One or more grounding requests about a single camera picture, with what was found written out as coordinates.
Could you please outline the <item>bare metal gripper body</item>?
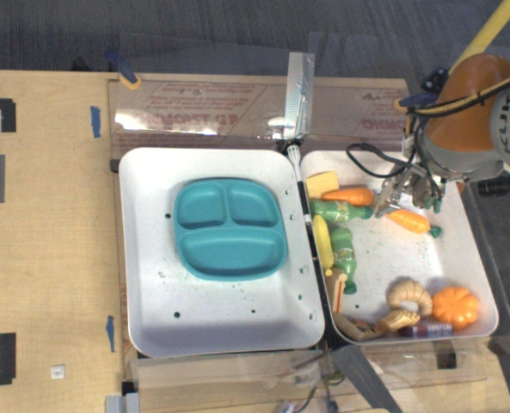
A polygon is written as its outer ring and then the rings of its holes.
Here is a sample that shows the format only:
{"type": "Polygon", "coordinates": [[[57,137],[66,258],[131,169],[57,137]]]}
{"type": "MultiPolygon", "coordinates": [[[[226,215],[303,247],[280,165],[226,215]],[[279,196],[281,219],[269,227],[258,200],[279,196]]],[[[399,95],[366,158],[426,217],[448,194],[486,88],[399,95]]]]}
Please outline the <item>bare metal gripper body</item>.
{"type": "Polygon", "coordinates": [[[390,173],[384,178],[383,189],[415,190],[418,182],[421,182],[425,190],[444,189],[441,180],[433,176],[420,163],[395,163],[390,173]]]}

